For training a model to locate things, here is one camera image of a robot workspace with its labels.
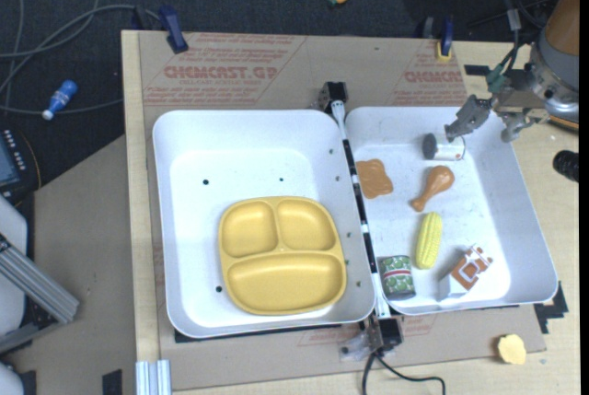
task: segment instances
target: white tray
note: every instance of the white tray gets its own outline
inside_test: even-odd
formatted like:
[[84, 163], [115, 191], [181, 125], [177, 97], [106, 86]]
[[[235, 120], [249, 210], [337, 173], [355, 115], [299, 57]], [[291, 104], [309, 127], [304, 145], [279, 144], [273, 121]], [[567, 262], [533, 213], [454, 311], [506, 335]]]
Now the white tray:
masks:
[[[193, 338], [359, 321], [375, 304], [352, 180], [336, 123], [316, 110], [175, 110], [153, 130], [167, 313]], [[293, 195], [333, 217], [347, 261], [339, 301], [312, 312], [260, 316], [223, 289], [217, 228], [231, 204]]]
[[[442, 134], [457, 110], [364, 107], [346, 119], [354, 159], [380, 159], [393, 182], [392, 193], [364, 198], [375, 256], [412, 259], [423, 215], [434, 211], [443, 218], [436, 264], [427, 271], [412, 268], [417, 295], [388, 303], [400, 313], [420, 315], [550, 300], [557, 290], [557, 275], [513, 147], [500, 138], [501, 120], [491, 115], [465, 138], [462, 160], [423, 157], [423, 137]], [[454, 185], [434, 196], [422, 213], [415, 212], [410, 200], [421, 194], [428, 170], [441, 164], [454, 172]], [[438, 302], [438, 281], [474, 243], [493, 264], [468, 294]]]

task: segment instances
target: yellow plate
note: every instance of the yellow plate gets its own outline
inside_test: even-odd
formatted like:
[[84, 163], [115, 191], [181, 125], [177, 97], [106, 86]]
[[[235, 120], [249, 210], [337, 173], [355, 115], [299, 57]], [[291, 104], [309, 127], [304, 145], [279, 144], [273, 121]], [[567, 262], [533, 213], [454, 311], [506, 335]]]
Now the yellow plate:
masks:
[[263, 197], [221, 217], [219, 252], [228, 294], [258, 315], [289, 315], [340, 299], [346, 266], [333, 219], [302, 197]]

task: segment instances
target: blue bottle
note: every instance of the blue bottle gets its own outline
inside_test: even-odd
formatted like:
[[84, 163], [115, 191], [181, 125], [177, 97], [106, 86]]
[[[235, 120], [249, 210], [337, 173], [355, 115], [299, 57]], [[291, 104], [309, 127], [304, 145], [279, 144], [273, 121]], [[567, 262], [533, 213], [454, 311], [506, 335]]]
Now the blue bottle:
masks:
[[62, 86], [53, 93], [49, 108], [43, 111], [42, 117], [45, 120], [51, 120], [55, 112], [65, 107], [76, 92], [77, 84], [74, 81], [69, 79], [64, 81]]

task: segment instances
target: yellow corn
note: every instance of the yellow corn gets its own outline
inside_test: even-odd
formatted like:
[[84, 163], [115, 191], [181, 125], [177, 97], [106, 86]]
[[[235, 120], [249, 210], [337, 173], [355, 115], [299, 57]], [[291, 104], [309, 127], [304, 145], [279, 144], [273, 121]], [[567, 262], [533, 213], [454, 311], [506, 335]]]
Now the yellow corn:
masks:
[[419, 269], [431, 269], [438, 258], [442, 240], [442, 217], [430, 212], [422, 221], [415, 250], [415, 265]]

